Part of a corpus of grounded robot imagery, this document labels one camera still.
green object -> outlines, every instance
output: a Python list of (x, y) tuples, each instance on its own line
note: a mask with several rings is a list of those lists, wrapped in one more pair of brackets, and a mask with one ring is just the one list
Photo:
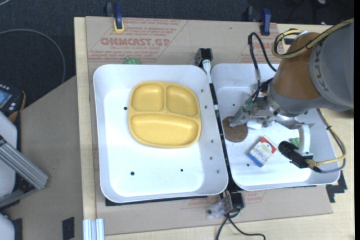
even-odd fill
[(127, 56), (124, 64), (140, 64), (140, 61), (137, 58)]
[(300, 138), (290, 138), (290, 143), (295, 145), (297, 148), (300, 146)]

